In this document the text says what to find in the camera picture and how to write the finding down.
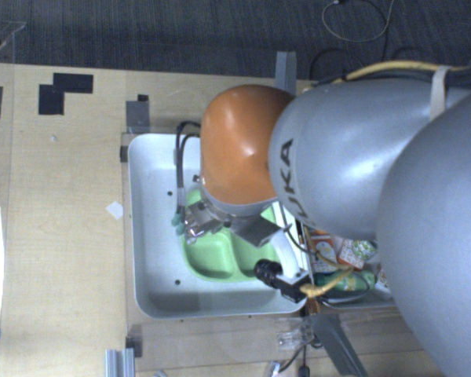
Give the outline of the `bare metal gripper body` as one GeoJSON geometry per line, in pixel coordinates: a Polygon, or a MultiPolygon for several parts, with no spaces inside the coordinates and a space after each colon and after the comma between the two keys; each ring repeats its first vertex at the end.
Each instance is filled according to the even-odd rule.
{"type": "Polygon", "coordinates": [[[228,229],[247,243],[261,247],[279,231],[278,225],[261,215],[270,203],[231,205],[201,199],[185,210],[185,241],[194,244],[209,233],[228,229]]]}

